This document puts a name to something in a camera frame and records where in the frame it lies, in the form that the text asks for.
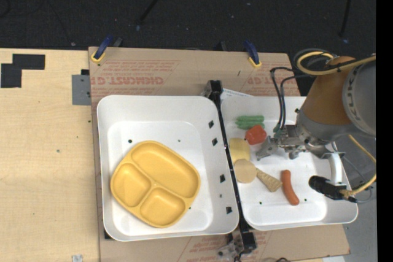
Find black cylinder on white bracket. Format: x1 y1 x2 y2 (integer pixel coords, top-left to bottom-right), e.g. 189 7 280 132
308 151 348 201

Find tan ice cream cone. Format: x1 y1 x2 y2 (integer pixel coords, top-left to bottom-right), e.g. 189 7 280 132
255 168 283 193

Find white paper sheet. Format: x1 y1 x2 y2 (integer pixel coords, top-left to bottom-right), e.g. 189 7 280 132
222 88 253 99

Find green bean pods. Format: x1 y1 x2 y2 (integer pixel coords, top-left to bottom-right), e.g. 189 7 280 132
235 114 266 131

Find black block with wires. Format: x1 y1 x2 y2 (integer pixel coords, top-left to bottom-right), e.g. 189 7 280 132
204 80 224 99
238 230 257 253

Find orange sausage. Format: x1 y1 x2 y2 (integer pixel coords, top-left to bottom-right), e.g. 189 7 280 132
280 169 300 207

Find white plastic tray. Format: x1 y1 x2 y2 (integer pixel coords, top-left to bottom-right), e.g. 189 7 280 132
96 94 241 242
219 94 359 232

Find brown cardboard board red print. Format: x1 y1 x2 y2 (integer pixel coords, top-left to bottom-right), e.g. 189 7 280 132
88 46 351 262

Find yellow cheese block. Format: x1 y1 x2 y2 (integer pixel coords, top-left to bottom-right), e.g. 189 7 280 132
228 137 251 164

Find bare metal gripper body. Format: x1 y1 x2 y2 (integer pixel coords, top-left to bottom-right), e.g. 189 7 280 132
277 125 336 160

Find yellow divided plate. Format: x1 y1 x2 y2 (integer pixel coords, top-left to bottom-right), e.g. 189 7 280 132
109 140 202 229

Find thin black rod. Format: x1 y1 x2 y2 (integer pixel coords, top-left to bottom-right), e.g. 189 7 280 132
214 93 248 233

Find tan round biscuit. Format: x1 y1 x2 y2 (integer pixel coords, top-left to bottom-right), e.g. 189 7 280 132
233 158 257 184

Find red bell pepper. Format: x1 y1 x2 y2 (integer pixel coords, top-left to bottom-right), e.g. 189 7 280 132
244 124 268 146

